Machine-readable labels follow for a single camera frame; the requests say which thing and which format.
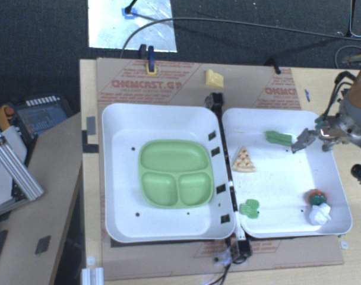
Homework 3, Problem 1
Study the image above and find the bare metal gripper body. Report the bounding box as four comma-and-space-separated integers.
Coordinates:
315, 116, 361, 151

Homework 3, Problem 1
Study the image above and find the green toy pea pod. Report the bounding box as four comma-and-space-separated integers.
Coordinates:
264, 130, 293, 146

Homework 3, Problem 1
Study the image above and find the white plastic tray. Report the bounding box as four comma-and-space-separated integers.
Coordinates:
221, 107, 354, 239
101, 102, 236, 244

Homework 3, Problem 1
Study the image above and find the red and green toy vegetable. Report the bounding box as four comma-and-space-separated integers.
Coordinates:
305, 189, 328, 206

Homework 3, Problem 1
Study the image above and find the toy pizza slice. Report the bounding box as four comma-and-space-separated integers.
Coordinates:
231, 145, 257, 173

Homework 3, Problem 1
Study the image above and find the thin black and white rod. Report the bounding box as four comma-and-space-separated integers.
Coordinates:
215, 105, 242, 240

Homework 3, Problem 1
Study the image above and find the green toy broccoli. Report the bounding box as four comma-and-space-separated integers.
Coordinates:
239, 198, 261, 219

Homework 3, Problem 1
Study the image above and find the yellow toy cheese wedge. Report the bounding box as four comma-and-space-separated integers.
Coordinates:
205, 69, 225, 88

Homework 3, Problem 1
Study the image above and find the green divided plate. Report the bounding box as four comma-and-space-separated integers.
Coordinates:
137, 138, 215, 210

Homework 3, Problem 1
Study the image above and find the brown cardboard board, red print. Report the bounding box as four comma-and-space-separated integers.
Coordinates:
96, 57, 345, 281

